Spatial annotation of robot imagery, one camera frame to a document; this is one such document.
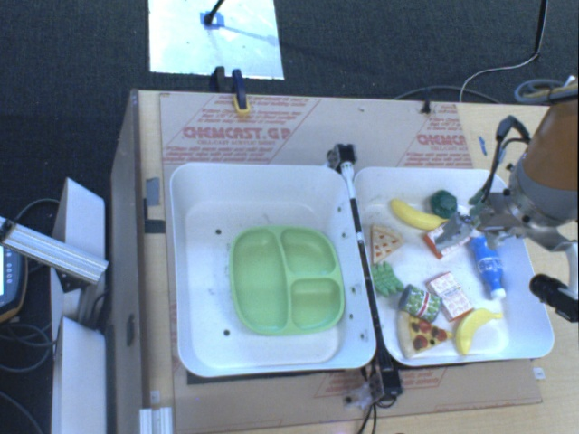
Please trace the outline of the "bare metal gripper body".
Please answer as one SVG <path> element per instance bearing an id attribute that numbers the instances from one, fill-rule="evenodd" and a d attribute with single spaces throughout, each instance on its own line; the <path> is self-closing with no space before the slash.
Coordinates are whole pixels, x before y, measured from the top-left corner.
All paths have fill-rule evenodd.
<path id="1" fill-rule="evenodd" d="M 486 232 L 489 241 L 501 243 L 508 237 L 527 238 L 548 251 L 564 251 L 570 240 L 558 227 L 570 219 L 559 219 L 539 208 L 523 193 L 490 193 L 470 208 L 474 227 Z"/>

